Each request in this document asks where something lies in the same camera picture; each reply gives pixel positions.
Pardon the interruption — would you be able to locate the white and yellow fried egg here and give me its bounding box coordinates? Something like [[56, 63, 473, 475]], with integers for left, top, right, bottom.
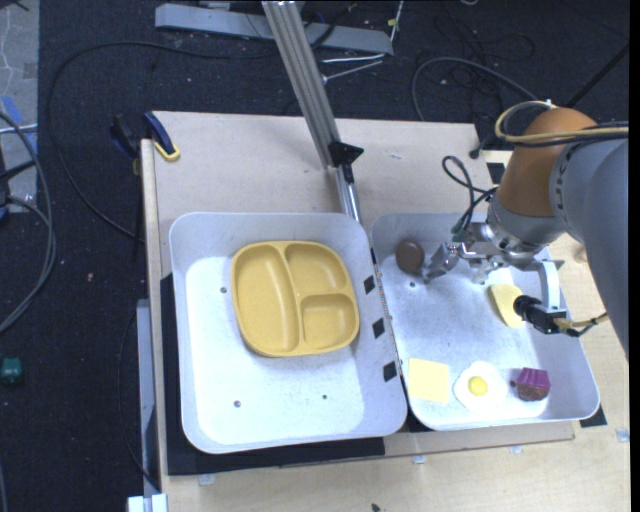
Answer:
[[452, 360, 509, 414]]

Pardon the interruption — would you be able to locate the black cylinder on white bracket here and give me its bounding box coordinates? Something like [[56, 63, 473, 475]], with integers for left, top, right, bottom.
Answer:
[[513, 258, 570, 336]]

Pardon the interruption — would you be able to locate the yellow divided plate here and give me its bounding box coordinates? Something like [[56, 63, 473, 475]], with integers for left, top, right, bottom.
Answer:
[[229, 240, 362, 359]]

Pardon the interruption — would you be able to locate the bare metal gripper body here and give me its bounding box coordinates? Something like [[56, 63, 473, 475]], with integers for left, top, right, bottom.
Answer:
[[454, 222, 550, 270]]

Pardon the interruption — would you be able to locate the white plastic tray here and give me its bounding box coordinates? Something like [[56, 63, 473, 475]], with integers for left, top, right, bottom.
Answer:
[[168, 211, 409, 455], [369, 212, 601, 433]]

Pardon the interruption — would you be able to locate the pale wood board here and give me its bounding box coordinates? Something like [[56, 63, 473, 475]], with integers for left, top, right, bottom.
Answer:
[[149, 110, 576, 469]]

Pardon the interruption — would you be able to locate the purple and brown cupcake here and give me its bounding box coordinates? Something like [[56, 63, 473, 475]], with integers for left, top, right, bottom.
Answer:
[[514, 366, 552, 403]]

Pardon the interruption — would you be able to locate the yellow cheese slice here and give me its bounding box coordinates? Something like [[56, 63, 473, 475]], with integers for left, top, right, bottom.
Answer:
[[406, 357, 452, 405]]

